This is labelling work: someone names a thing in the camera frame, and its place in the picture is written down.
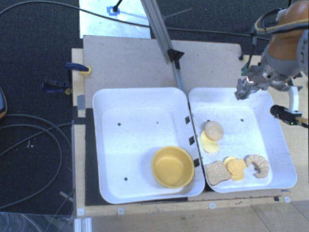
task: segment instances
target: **dark carpet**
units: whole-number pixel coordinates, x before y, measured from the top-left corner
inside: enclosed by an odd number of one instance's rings
[[[0,0],[0,11],[22,1],[27,0]],[[79,4],[78,0],[52,1]],[[288,0],[157,1],[163,16],[192,8],[166,18],[168,27],[247,35],[262,14],[279,7],[286,8],[288,4]],[[238,43],[245,54],[250,52],[251,40],[247,37],[181,31],[170,31],[170,37]],[[255,54],[260,54],[266,44],[266,41],[258,41]],[[79,39],[79,12],[76,10],[51,4],[25,4],[0,16],[0,87],[7,99],[8,113],[38,116],[56,125],[71,122],[71,96],[46,94],[41,84],[45,78],[69,82],[64,64],[71,61],[71,49],[78,47],[82,47],[82,41]],[[21,117],[5,117],[0,120],[0,127],[25,123],[49,128],[43,122]],[[63,131],[70,139],[70,126],[64,127]],[[0,154],[37,132],[38,129],[28,127],[0,130]],[[59,193],[72,191],[71,149],[60,133],[53,131],[53,134],[62,146],[63,155],[55,181],[39,195],[0,211],[54,214],[64,201]],[[0,207],[43,188],[56,173],[59,160],[59,149],[50,135],[37,136],[0,157]],[[71,206],[67,202],[59,213],[67,215]]]

